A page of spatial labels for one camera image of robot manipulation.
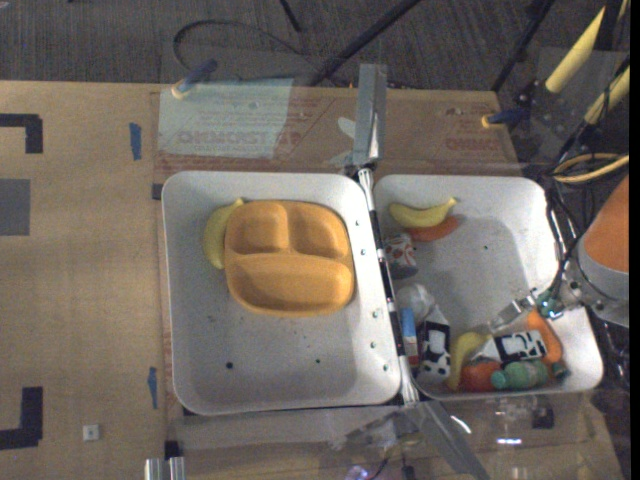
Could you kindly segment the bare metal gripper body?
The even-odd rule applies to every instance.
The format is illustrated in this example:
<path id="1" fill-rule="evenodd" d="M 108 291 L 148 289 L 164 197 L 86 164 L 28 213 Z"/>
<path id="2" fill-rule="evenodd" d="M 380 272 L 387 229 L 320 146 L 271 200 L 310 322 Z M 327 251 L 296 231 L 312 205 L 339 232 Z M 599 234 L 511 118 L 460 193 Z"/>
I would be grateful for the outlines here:
<path id="1" fill-rule="evenodd" d="M 575 308 L 585 308 L 600 320 L 628 328 L 628 274 L 564 273 L 543 292 L 518 301 L 518 315 L 537 309 L 543 317 L 557 319 L 564 311 Z"/>

